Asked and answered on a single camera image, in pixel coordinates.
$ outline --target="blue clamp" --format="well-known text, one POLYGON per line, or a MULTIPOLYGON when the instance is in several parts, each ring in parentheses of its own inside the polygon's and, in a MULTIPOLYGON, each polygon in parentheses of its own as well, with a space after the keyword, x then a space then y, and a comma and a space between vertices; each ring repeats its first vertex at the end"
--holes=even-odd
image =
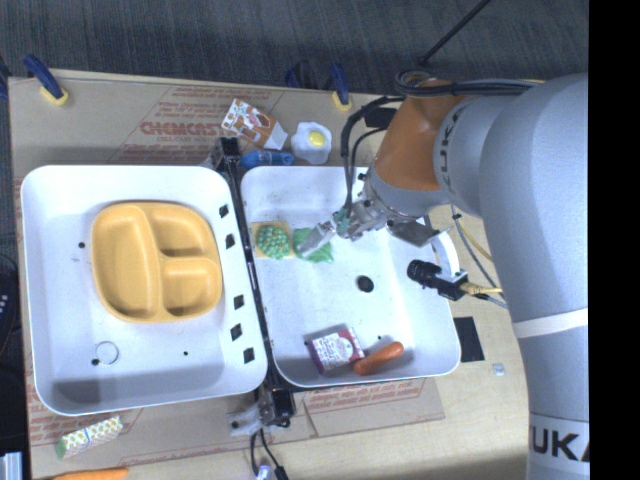
POLYGON ((64 105, 69 97, 69 93, 60 87, 58 81, 51 74, 51 71, 49 71, 49 68, 32 53, 26 55, 23 62, 29 72, 33 73, 42 84, 42 88, 40 89, 42 95, 54 105, 64 105))
MULTIPOLYGON (((349 86, 347 85, 347 74, 339 62, 332 62, 329 66, 329 74, 331 78, 327 80, 322 90, 328 90, 333 81, 335 91, 331 94, 334 104, 340 110, 349 110, 351 108, 351 99, 349 98, 349 86)), ((296 89, 320 89, 318 83, 313 76, 311 65, 308 61, 298 62, 291 69, 287 70, 284 75, 284 81, 287 87, 296 89)))
POLYGON ((347 74, 342 69, 339 62, 332 62, 329 66, 329 73, 333 78, 333 84, 336 87, 338 99, 343 105, 349 105, 349 87, 347 85, 347 74))

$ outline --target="table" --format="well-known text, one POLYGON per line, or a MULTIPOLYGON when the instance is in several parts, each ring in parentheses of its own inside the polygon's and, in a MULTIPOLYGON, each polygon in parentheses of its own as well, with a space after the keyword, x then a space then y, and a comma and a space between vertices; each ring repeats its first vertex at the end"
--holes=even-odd
MULTIPOLYGON (((10 83, 20 245, 19 186, 24 176, 36 167, 104 163, 193 165, 202 162, 211 149, 210 136, 187 137, 180 135, 179 130, 160 135, 145 134, 141 127, 143 122, 167 123, 184 119, 219 122, 231 99, 243 97, 275 116, 290 133, 295 131, 297 122, 315 120, 327 126, 335 138, 339 137, 348 115, 335 107, 329 93, 322 91, 65 70, 53 70, 53 73, 70 92, 69 102, 61 108, 39 96, 36 80, 12 79, 10 83)), ((373 95, 364 94, 352 94, 351 97, 354 103, 352 111, 375 99, 373 95)), ((354 137, 364 130, 362 126, 354 129, 354 137)), ((378 136, 359 149, 360 165, 368 165, 372 161, 379 143, 378 136)), ((329 164, 341 164, 336 139, 329 164)), ((434 227, 439 229, 452 225, 448 207, 438 208, 431 219, 434 227)), ((487 247, 482 222, 467 216, 464 220, 476 240, 487 247)), ((461 264, 469 271, 470 280, 483 284, 479 269, 459 237, 454 231, 451 235, 461 264)), ((24 292, 26 277, 22 247, 19 247, 19 259, 22 267, 22 317, 27 328, 29 314, 24 292)), ((489 262, 484 266, 495 276, 489 262)), ((290 478, 524 478, 528 430, 526 381, 509 314, 496 305, 469 297, 451 303, 451 310, 454 318, 473 318, 485 359, 462 363, 453 373, 435 379, 444 418, 425 417, 429 421, 382 425, 381 428, 351 433, 340 433, 338 429, 337 435, 288 442, 276 435, 270 449, 290 478)), ((79 462, 62 462, 51 454, 51 440, 56 431, 60 433, 61 427, 55 419, 34 421, 42 417, 38 412, 42 407, 37 405, 37 395, 29 377, 32 373, 30 351, 31 343, 25 336, 25 370, 28 386, 31 386, 28 396, 33 477, 39 479, 56 471, 103 467, 99 460, 92 461, 92 458, 106 453, 99 450, 101 447, 95 448, 95 454, 93 451, 85 454, 79 462), (42 438, 48 431, 46 446, 38 446, 37 438, 42 438)), ((221 400, 216 403, 228 410, 237 408, 239 401, 221 400)), ((193 415, 197 415, 197 407, 191 403, 176 404, 170 412, 162 414, 167 418, 168 426, 181 421, 188 423, 195 421, 193 415)), ((394 407, 390 406, 388 411, 411 410, 404 406, 394 407)), ((406 416, 385 414, 392 421, 404 421, 406 416)), ((213 434, 207 435, 206 427, 205 430, 198 427, 197 431, 204 434, 202 439, 205 442, 213 440, 213 434)), ((267 458, 261 447, 256 453, 258 459, 267 458)), ((237 449, 210 446, 174 456, 179 458, 159 462, 152 460, 138 465, 136 461, 130 461, 127 464, 129 478, 252 478, 246 446, 237 449)), ((171 455, 162 458, 171 459, 171 455)))

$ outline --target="yellow plate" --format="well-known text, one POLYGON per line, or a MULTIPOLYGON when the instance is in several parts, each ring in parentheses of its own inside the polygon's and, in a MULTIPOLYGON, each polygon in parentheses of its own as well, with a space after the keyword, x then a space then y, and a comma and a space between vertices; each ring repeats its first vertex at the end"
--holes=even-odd
POLYGON ((222 267, 211 227, 175 203, 127 202, 93 222, 93 276, 104 306, 130 322, 203 315, 222 296, 222 267))

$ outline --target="sink drain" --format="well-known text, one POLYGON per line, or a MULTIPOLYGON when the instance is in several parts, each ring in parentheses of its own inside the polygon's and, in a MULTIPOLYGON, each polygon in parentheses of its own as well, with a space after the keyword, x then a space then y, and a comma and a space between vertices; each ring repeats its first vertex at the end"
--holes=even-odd
POLYGON ((96 345, 96 359, 91 361, 92 364, 113 364, 118 360, 120 352, 110 341, 103 341, 96 345))
POLYGON ((356 278, 356 284, 362 292, 370 293, 373 291, 373 281, 367 276, 358 276, 356 278))

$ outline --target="cardboard sheet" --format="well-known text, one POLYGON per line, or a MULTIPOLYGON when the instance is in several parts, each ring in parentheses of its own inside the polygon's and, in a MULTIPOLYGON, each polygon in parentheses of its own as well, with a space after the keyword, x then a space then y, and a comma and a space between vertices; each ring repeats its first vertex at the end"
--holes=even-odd
MULTIPOLYGON (((300 98, 299 90, 290 89, 56 70, 54 74, 70 94, 63 107, 47 102, 40 95, 39 82, 35 79, 10 82, 19 242, 20 183, 36 167, 201 164, 217 139, 227 135, 221 123, 234 98, 272 115, 287 133, 295 131, 298 122, 317 121, 337 137, 346 119, 346 114, 333 104, 331 94, 321 91, 304 90, 305 97, 300 98)), ((355 105, 361 106, 373 97, 353 95, 353 99, 355 105)), ((243 152, 254 147, 249 142, 242 145, 243 152)), ((289 139, 283 149, 289 150, 289 139)), ((375 141, 363 145, 361 162, 370 162, 376 149, 375 141)), ((338 147, 334 144, 329 163, 339 165, 339 161, 338 147)), ((23 264, 21 248, 19 255, 23 264)), ((24 269, 21 281, 26 329, 29 314, 24 269)), ((25 333, 29 434, 35 479, 71 470, 148 464, 249 446, 249 436, 231 437, 226 416, 250 406, 251 394, 119 412, 117 415, 124 427, 117 439, 62 461, 55 453, 55 443, 62 435, 111 414, 69 418, 48 410, 35 390, 30 350, 29 334, 25 333)), ((295 399, 297 414, 290 428, 274 430, 271 442, 317 439, 444 418, 432 379, 307 391, 297 393, 295 399)))

